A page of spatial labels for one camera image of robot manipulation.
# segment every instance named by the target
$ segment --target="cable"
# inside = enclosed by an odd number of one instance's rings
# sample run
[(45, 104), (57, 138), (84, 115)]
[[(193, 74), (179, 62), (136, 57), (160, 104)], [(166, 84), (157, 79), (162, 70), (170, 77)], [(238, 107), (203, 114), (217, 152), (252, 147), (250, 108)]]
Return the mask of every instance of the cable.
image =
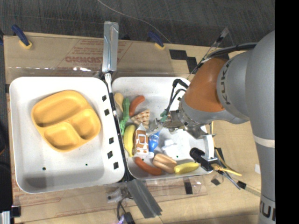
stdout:
[(224, 167), (220, 166), (217, 163), (212, 163), (211, 166), (212, 166), (213, 170), (215, 170), (215, 171), (224, 171), (224, 172), (228, 172), (228, 173), (231, 173), (231, 174), (235, 174), (237, 176), (242, 176), (242, 174), (240, 174), (240, 173), (238, 173), (234, 170), (224, 168)]
[(225, 176), (228, 180), (230, 180), (239, 190), (241, 190), (241, 188), (238, 186), (238, 184), (226, 173), (223, 171), (217, 171), (219, 174)]
[(251, 50), (256, 46), (256, 44), (257, 44), (256, 42), (249, 42), (249, 43), (244, 43), (244, 44), (241, 44), (241, 45), (221, 48), (221, 49), (218, 49), (214, 52), (211, 52), (209, 55), (207, 55), (206, 58), (212, 58), (212, 57), (215, 57), (215, 56), (225, 55), (225, 54), (228, 54), (228, 53), (233, 52), (233, 51)]
[(166, 113), (169, 112), (172, 103), (174, 102), (176, 96), (177, 96), (181, 91), (185, 91), (185, 92), (186, 92), (185, 89), (178, 89), (178, 90), (175, 92), (174, 96), (173, 96), (173, 97), (170, 99), (170, 101), (169, 101), (168, 107), (166, 108)]
[(121, 218), (120, 218), (120, 220), (119, 220), (119, 222), (118, 222), (118, 224), (123, 224), (124, 220), (125, 220), (125, 217), (124, 217), (124, 215), (122, 215)]
[(221, 158), (221, 156), (220, 156), (218, 150), (215, 149), (215, 151), (216, 151), (217, 158), (220, 160), (221, 164), (222, 164), (224, 167), (226, 167), (226, 168), (228, 168), (228, 169), (230, 169), (230, 170), (232, 170), (232, 171), (235, 171), (235, 170), (233, 170), (229, 165), (227, 165), (226, 162)]
[[(122, 198), (118, 203), (117, 203), (117, 219), (119, 220), (119, 223), (122, 223), (121, 221), (126, 220), (126, 223), (128, 224), (135, 224), (133, 217), (131, 215), (130, 212), (126, 212), (126, 210), (124, 209), (123, 205), (121, 204), (122, 201), (125, 198), (129, 198), (129, 199), (133, 199), (132, 196), (130, 194), (128, 194), (127, 196), (125, 196), (124, 198)], [(123, 210), (124, 214), (122, 216), (120, 216), (120, 208)]]
[(107, 7), (108, 9), (110, 9), (110, 10), (112, 10), (112, 11), (114, 11), (114, 12), (120, 14), (120, 15), (123, 15), (123, 16), (126, 16), (126, 17), (128, 17), (128, 18), (135, 19), (135, 20), (138, 20), (138, 21), (141, 21), (141, 22), (144, 22), (144, 23), (148, 24), (149, 26), (151, 26), (152, 28), (154, 28), (154, 29), (155, 29), (155, 30), (156, 30), (162, 37), (164, 37), (169, 43), (171, 43), (171, 41), (170, 41), (166, 36), (164, 36), (164, 34), (163, 34), (162, 32), (160, 32), (160, 30), (158, 30), (155, 26), (153, 26), (152, 24), (148, 23), (147, 21), (142, 20), (142, 19), (139, 19), (139, 18), (136, 18), (136, 17), (132, 17), (132, 16), (130, 16), (130, 15), (126, 15), (126, 14), (124, 14), (124, 13), (121, 13), (121, 12), (119, 12), (119, 11), (117, 11), (117, 10), (115, 10), (115, 9), (113, 9), (113, 8), (111, 8), (111, 7), (109, 7), (108, 5), (106, 5), (105, 3), (103, 3), (101, 0), (97, 0), (97, 1), (98, 1), (100, 4), (102, 4), (103, 6)]

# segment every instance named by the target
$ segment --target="toy banana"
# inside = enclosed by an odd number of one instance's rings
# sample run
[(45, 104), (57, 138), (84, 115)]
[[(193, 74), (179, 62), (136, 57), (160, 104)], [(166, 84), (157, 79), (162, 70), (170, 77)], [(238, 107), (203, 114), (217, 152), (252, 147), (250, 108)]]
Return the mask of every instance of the toy banana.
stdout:
[(196, 170), (199, 167), (199, 164), (196, 162), (188, 162), (179, 164), (174, 167), (174, 172), (176, 174), (185, 174)]
[(133, 139), (134, 139), (135, 129), (136, 129), (135, 125), (129, 125), (125, 129), (125, 133), (123, 135), (123, 143), (130, 157), (133, 157), (132, 150), (133, 150), (133, 142), (134, 142)]

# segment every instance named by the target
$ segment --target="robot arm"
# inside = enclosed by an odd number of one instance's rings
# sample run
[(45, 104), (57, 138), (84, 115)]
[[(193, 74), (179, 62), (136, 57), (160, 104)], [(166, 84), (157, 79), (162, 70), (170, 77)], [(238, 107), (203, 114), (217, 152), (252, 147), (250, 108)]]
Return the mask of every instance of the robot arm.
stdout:
[(214, 120), (233, 124), (250, 120), (262, 178), (259, 224), (276, 222), (274, 52), (275, 31), (232, 59), (209, 59), (170, 116), (196, 139), (204, 136), (200, 127)]

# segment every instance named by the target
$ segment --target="toy sausage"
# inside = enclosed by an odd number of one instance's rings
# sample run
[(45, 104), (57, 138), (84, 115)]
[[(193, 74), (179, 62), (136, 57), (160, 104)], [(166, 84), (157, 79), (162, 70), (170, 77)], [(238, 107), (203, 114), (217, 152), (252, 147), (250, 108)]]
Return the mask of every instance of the toy sausage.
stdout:
[(134, 159), (134, 162), (137, 164), (138, 167), (140, 167), (143, 171), (152, 174), (152, 175), (161, 175), (162, 170), (160, 168), (155, 168), (147, 163), (145, 163), (140, 157), (136, 157)]
[(143, 101), (145, 101), (145, 97), (143, 95), (137, 96), (130, 104), (130, 108), (129, 108), (129, 116), (133, 116), (135, 113), (135, 109), (136, 107), (142, 103)]
[(173, 174), (177, 162), (167, 155), (156, 154), (153, 159), (153, 165), (157, 168), (161, 168), (166, 173)]

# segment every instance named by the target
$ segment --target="white container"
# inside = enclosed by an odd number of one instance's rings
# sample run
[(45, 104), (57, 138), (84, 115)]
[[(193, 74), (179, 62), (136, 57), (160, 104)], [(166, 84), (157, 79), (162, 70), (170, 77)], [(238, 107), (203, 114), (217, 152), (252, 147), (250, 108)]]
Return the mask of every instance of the white container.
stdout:
[[(168, 106), (172, 83), (178, 77), (120, 77), (113, 81), (112, 90), (114, 93), (121, 93), (124, 97), (128, 97), (132, 101), (135, 97), (143, 95), (145, 101), (140, 103), (135, 113), (142, 112), (146, 109), (150, 109), (149, 122), (153, 122), (155, 118), (160, 119), (160, 114)], [(184, 78), (181, 78), (186, 84), (190, 82)], [(179, 88), (183, 88), (179, 84), (177, 85), (175, 91)], [(180, 92), (178, 97), (182, 97), (184, 92)], [(178, 108), (179, 101), (177, 99), (171, 105), (170, 110), (176, 110)], [(133, 124), (129, 119), (127, 125)], [(176, 160), (177, 164), (194, 162), (190, 157), (189, 152), (191, 148), (197, 147), (205, 151), (205, 144), (203, 140), (196, 140), (186, 131), (178, 130), (176, 134), (171, 134), (168, 129), (162, 129), (159, 136), (159, 146), (155, 149), (155, 153), (163, 153), (162, 146), (164, 146), (164, 141), (167, 139), (172, 139), (176, 143), (177, 155), (173, 155), (172, 158)], [(203, 175), (206, 172), (204, 169), (199, 167), (186, 174), (168, 174), (163, 175), (151, 175), (140, 169), (134, 163), (134, 157), (129, 157), (126, 151), (126, 159), (128, 162), (128, 168), (132, 176), (136, 179), (162, 179), (162, 178), (174, 178), (174, 177), (184, 177), (184, 176), (194, 176)], [(151, 165), (152, 158), (144, 158), (144, 161)]]
[[(30, 116), (37, 102), (63, 90), (80, 92), (102, 126), (94, 139), (66, 153), (46, 143)], [(22, 190), (42, 193), (82, 188), (115, 183), (123, 177), (124, 163), (104, 82), (89, 77), (20, 77), (10, 84), (9, 91), (15, 175)]]

